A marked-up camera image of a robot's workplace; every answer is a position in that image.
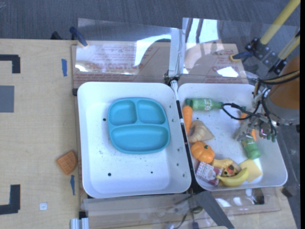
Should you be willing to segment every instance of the gray square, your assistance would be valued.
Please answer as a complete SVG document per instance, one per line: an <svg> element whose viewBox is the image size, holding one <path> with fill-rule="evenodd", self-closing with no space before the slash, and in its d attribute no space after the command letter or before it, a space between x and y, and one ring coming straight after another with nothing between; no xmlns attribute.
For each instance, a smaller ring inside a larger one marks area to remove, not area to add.
<svg viewBox="0 0 305 229"><path fill-rule="evenodd" d="M14 88L0 85L0 113L14 112Z"/></svg>

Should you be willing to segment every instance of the yellow block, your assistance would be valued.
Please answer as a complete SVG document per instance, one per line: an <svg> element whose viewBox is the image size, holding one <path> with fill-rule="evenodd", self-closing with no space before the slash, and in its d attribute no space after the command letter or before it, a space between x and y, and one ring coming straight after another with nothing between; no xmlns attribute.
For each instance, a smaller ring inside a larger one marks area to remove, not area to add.
<svg viewBox="0 0 305 229"><path fill-rule="evenodd" d="M252 159L245 160L239 166L241 169L244 169L246 167L248 168L248 170L249 170L249 176L247 179L248 182L254 181L255 179L257 179L258 177L260 177L263 174L262 171L258 168L256 163Z"/></svg>

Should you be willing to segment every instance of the carrot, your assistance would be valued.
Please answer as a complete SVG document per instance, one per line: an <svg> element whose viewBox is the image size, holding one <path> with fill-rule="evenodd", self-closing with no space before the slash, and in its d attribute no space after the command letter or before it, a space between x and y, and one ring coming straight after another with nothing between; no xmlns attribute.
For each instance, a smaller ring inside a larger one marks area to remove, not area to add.
<svg viewBox="0 0 305 229"><path fill-rule="evenodd" d="M247 117L247 114L244 113L244 112L240 116L240 118L246 118L246 117ZM254 141L256 141L256 135L255 135L255 130L254 129L252 129L251 136L253 137Z"/></svg>
<svg viewBox="0 0 305 229"><path fill-rule="evenodd" d="M182 108L182 115L184 121L184 127L186 134L188 135L191 129L193 109L189 106L188 101L186 100L186 106Z"/></svg>

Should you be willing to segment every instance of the orange pumpkin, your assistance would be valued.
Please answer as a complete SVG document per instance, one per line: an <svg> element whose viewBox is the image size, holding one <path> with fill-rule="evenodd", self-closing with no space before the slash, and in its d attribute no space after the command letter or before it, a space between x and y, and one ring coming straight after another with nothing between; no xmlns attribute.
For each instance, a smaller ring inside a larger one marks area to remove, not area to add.
<svg viewBox="0 0 305 229"><path fill-rule="evenodd" d="M212 148L204 142L197 141L191 146L192 155L201 162L211 163L215 157Z"/></svg>

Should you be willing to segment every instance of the yellow pole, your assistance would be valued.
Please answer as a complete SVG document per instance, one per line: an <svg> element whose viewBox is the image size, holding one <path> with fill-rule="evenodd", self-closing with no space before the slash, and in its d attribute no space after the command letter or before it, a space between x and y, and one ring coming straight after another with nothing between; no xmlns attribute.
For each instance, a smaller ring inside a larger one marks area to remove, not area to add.
<svg viewBox="0 0 305 229"><path fill-rule="evenodd" d="M284 60L300 44L300 36L293 38L279 53L278 57Z"/></svg>
<svg viewBox="0 0 305 229"><path fill-rule="evenodd" d="M267 45L275 33L280 29L292 12L296 9L297 6L301 3L301 0L290 0L282 12L278 15L266 33L261 37L260 42L263 45Z"/></svg>

